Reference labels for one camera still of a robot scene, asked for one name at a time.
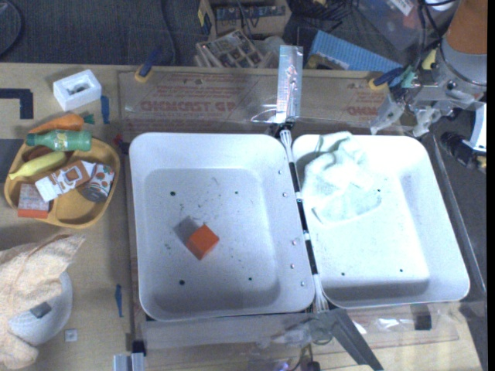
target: white tray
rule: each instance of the white tray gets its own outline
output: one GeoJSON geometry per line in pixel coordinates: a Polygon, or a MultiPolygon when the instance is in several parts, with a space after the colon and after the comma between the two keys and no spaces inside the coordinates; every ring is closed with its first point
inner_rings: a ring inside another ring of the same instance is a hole
{"type": "Polygon", "coordinates": [[[301,311],[314,286],[285,150],[262,134],[138,136],[129,150],[139,296],[157,320],[301,311]],[[197,260],[206,223],[220,238],[197,260]]]}
{"type": "MultiPolygon", "coordinates": [[[[323,290],[341,308],[458,301],[469,277],[428,153],[414,138],[355,136],[381,204],[351,220],[326,223],[304,202],[323,290]]],[[[294,141],[301,186],[318,155],[318,135],[294,141]]]]}

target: white box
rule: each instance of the white box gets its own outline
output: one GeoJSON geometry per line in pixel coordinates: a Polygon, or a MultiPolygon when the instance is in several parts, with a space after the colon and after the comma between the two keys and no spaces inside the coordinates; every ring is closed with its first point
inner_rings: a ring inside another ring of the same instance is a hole
{"type": "Polygon", "coordinates": [[[69,111],[100,99],[101,85],[91,70],[85,70],[55,81],[53,95],[69,111]]]}

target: beige cloth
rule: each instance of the beige cloth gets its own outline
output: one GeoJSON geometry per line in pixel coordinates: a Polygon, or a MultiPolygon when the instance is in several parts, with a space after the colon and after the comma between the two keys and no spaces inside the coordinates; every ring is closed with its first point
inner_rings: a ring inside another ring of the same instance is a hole
{"type": "Polygon", "coordinates": [[[84,237],[58,236],[0,252],[0,364],[21,369],[33,364],[38,349],[9,328],[9,319],[60,295],[60,275],[84,237]]]}

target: can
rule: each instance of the can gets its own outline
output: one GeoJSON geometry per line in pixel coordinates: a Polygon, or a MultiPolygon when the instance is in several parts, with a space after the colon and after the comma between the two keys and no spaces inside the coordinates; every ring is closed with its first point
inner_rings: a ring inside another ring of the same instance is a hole
{"type": "Polygon", "coordinates": [[[91,177],[90,181],[81,189],[80,193],[84,198],[91,202],[104,202],[110,193],[114,176],[115,172],[111,166],[97,164],[93,177],[91,177]]]}

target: orange block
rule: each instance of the orange block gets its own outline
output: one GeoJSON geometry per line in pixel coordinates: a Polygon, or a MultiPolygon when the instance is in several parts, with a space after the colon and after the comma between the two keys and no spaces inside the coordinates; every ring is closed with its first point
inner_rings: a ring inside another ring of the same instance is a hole
{"type": "Polygon", "coordinates": [[[217,243],[218,236],[206,224],[203,224],[189,237],[186,247],[198,260],[201,260],[217,243]]]}

